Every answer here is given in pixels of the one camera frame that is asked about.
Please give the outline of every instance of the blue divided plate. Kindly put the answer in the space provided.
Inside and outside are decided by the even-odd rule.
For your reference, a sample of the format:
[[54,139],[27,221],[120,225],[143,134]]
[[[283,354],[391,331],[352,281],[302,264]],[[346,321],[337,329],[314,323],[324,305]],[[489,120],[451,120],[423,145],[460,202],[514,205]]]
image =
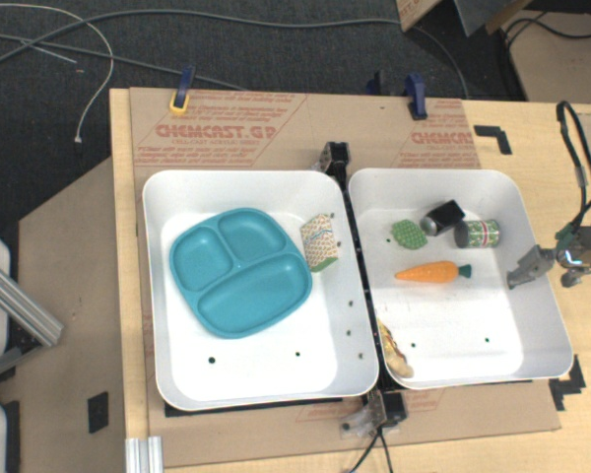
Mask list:
[[170,269],[197,318],[225,338],[282,320],[312,287],[292,240],[256,209],[229,210],[183,233],[170,250]]

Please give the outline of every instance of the black floor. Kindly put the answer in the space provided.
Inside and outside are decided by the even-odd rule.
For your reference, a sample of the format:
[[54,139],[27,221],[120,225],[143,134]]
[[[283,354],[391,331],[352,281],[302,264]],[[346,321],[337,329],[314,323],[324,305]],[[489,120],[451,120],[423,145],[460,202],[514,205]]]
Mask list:
[[[57,7],[82,18],[128,9],[187,9],[281,23],[353,18],[397,19],[394,0],[0,0]],[[536,0],[530,9],[591,14],[591,0]],[[39,10],[0,8],[0,34],[35,37],[72,23]],[[363,94],[373,72],[383,70],[400,94],[409,72],[420,72],[431,97],[464,98],[436,38],[458,63],[469,97],[521,100],[498,34],[466,37],[452,0],[443,0],[420,22],[431,37],[390,25],[324,30],[276,30],[187,16],[141,16],[98,24],[117,55],[171,69],[197,65],[198,75],[250,90]],[[105,52],[91,30],[58,40]],[[0,39],[0,55],[18,43]],[[0,64],[0,233],[109,156],[106,91],[74,137],[83,109],[104,79],[108,62],[57,51],[77,63],[28,51]],[[168,87],[178,77],[116,64],[111,88]],[[198,82],[197,87],[220,89]]]

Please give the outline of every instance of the can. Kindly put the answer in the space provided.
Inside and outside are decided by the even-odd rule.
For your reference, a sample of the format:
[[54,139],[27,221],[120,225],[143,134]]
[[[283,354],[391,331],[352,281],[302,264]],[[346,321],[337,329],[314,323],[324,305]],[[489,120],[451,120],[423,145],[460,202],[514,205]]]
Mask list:
[[455,226],[455,243],[460,248],[495,247],[499,243],[499,224],[488,221],[462,221]]

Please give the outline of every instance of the carrot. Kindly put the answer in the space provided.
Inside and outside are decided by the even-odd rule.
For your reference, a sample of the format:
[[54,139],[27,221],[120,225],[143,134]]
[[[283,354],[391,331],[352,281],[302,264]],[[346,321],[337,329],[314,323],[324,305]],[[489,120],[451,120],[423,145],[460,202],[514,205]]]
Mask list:
[[399,280],[411,280],[415,282],[451,282],[462,275],[467,279],[471,278],[471,265],[457,265],[451,261],[436,261],[434,263],[422,264],[398,272],[395,277]]

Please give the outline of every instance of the white cable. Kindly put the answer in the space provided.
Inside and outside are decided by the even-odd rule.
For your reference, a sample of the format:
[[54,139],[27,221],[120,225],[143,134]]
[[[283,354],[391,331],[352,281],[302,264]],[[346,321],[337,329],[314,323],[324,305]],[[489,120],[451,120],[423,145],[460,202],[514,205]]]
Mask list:
[[[70,16],[71,18],[73,18],[76,21],[80,21],[80,22],[84,21],[83,18],[80,18],[79,16],[71,13],[70,11],[66,11],[64,9],[59,9],[57,7],[48,7],[45,5],[0,3],[0,8],[22,8],[22,9],[37,9],[37,10],[43,10],[43,11],[51,11],[51,12],[57,12],[60,14],[64,14],[66,16]],[[102,32],[94,25],[92,25],[90,23],[87,23],[87,25],[94,32],[96,32],[96,34],[103,41],[103,43],[105,44],[105,47],[107,47],[107,51],[109,52],[109,56],[113,56],[114,53],[111,50],[111,45],[109,45],[109,42],[107,41],[107,38],[105,38],[105,35],[103,35]],[[92,107],[93,103],[97,100],[99,95],[105,89],[105,86],[107,86],[107,84],[109,83],[109,80],[111,79],[111,75],[113,74],[113,71],[114,71],[114,60],[110,59],[109,60],[109,71],[107,72],[107,76],[105,77],[103,82],[100,84],[100,86],[98,87],[98,89],[94,93],[94,95],[90,98],[90,101],[88,101],[86,108],[84,108],[84,111],[81,114],[81,118],[79,119],[79,124],[77,125],[77,132],[76,132],[75,140],[74,140],[75,144],[81,145],[83,143],[83,140],[81,138],[81,130],[83,128],[83,123],[86,120],[86,116],[88,115],[88,112],[90,111],[90,107]]]

